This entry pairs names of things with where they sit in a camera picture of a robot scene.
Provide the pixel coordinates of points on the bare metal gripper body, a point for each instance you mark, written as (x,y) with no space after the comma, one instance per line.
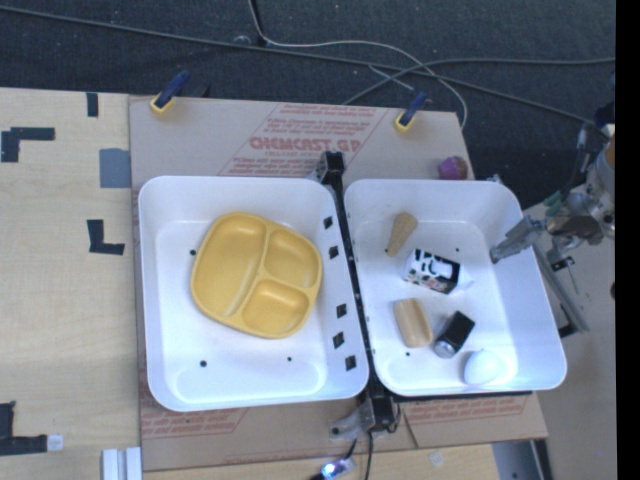
(580,225)

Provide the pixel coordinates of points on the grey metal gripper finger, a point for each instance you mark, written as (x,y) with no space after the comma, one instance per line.
(559,253)
(515,240)

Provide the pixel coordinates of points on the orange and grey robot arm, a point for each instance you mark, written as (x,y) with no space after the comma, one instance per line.
(607,173)

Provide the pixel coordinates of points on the white plastic tray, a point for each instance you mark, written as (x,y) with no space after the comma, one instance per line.
(240,368)
(505,318)

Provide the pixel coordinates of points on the black and white carton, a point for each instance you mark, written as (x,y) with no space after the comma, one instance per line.
(432,270)

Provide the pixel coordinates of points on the purple and brown cupcake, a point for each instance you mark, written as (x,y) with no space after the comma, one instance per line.
(451,168)

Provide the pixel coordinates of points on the black and silver can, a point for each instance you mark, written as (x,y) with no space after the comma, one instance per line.
(456,330)

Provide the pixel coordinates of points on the tan ice cream cone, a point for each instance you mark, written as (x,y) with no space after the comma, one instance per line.
(401,230)

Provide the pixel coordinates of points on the white egg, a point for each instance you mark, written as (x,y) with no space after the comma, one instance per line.
(482,368)

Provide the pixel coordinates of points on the tan bread bun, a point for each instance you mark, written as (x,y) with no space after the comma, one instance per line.
(412,323)

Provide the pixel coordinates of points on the thin black rod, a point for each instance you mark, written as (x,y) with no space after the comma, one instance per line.
(356,288)

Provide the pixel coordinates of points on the yellow divided plate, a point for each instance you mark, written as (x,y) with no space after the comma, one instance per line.
(235,268)

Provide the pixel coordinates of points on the brown cardboard board red print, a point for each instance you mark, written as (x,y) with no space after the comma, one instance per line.
(210,138)

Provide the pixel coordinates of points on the black cylinder on white bracket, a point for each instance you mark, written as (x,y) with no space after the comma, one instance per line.
(606,113)

